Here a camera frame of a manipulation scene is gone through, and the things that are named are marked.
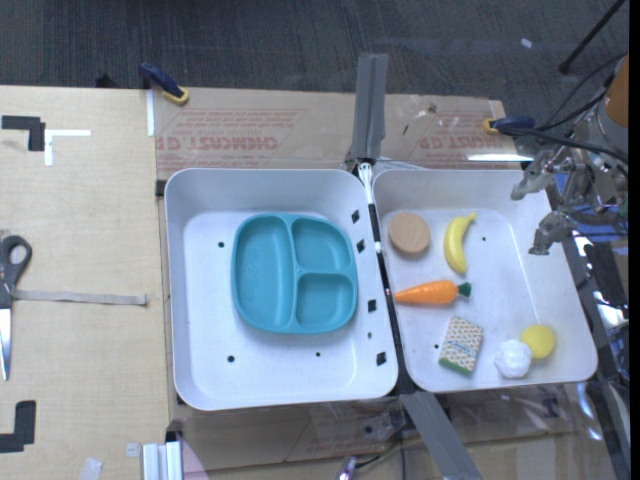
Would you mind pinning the orange carrot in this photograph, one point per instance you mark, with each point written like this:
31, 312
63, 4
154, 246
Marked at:
430, 292

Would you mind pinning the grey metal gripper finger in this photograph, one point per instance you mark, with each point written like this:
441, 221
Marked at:
534, 175
550, 228

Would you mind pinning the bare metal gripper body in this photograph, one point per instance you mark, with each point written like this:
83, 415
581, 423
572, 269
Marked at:
592, 178

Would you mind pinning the white ball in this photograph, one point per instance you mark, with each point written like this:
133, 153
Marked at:
513, 359

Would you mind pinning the round tan biscuit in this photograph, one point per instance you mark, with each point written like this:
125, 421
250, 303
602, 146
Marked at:
409, 232

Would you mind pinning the yellow banana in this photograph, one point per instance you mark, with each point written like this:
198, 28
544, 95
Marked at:
454, 248

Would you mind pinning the brown cardboard board red print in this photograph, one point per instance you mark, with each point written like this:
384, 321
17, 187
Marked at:
250, 118

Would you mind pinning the white plastic tray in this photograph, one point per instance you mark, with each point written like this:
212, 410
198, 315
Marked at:
280, 368
505, 288

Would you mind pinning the yellow ball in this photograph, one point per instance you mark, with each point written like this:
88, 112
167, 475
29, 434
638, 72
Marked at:
540, 340

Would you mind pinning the blue divided plate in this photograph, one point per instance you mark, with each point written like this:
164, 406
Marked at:
265, 273

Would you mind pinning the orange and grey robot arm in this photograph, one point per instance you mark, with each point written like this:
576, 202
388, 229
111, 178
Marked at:
618, 93

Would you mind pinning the thin black and white rod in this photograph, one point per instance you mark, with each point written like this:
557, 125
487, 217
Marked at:
384, 273

